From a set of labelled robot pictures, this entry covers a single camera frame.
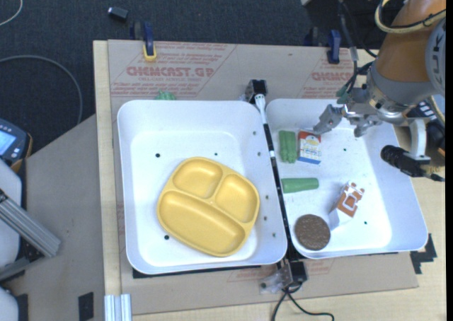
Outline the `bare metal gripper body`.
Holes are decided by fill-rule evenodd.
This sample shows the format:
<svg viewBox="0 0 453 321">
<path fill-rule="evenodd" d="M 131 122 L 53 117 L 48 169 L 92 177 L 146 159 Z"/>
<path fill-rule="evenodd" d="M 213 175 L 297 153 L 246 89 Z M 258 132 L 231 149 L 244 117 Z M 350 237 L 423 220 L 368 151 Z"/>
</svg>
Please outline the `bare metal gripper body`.
<svg viewBox="0 0 453 321">
<path fill-rule="evenodd" d="M 345 116 L 358 127 L 371 127 L 381 123 L 403 125 L 407 106 L 391 100 L 379 89 L 353 88 L 341 97 Z"/>
</svg>

